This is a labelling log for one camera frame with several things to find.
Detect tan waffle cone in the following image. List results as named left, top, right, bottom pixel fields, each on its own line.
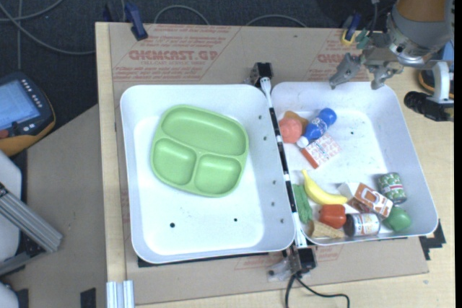
left=307, top=219, right=346, bottom=239

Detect brown cardboard board red print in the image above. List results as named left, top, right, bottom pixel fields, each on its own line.
left=108, top=23, right=430, bottom=305

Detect black cylinder on white bracket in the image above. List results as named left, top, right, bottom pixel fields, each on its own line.
left=403, top=61, right=455, bottom=123

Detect orange toy slice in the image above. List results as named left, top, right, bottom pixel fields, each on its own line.
left=282, top=110, right=310, bottom=131

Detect orange and white juice carton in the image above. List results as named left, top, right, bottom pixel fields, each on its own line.
left=337, top=182, right=394, bottom=219

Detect green toy apple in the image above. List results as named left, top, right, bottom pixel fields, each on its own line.
left=382, top=206, right=412, bottom=232

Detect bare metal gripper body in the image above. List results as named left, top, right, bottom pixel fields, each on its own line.
left=359, top=35, right=443, bottom=71

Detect yellow banana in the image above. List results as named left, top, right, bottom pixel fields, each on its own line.
left=301, top=169, right=349, bottom=206

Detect blue and white toy bottle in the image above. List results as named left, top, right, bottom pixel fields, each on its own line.
left=296, top=107, right=338, bottom=149

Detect black block with wires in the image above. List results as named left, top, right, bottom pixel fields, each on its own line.
left=243, top=62, right=274, bottom=85
left=267, top=247, right=318, bottom=282

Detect black and white thin rod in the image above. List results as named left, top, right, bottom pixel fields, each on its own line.
left=259, top=76, right=308, bottom=248

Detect green toy bean pods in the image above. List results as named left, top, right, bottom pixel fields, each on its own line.
left=292, top=183, right=314, bottom=224

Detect green divided plate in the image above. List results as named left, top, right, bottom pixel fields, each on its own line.
left=149, top=104, right=250, bottom=198

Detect red toy pepper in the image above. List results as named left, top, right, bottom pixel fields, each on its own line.
left=318, top=204, right=347, bottom=230

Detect white plastic tray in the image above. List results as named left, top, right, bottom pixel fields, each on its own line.
left=270, top=81, right=440, bottom=247
left=119, top=84, right=297, bottom=265

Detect green can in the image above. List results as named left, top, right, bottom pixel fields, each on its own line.
left=377, top=172, right=408, bottom=206

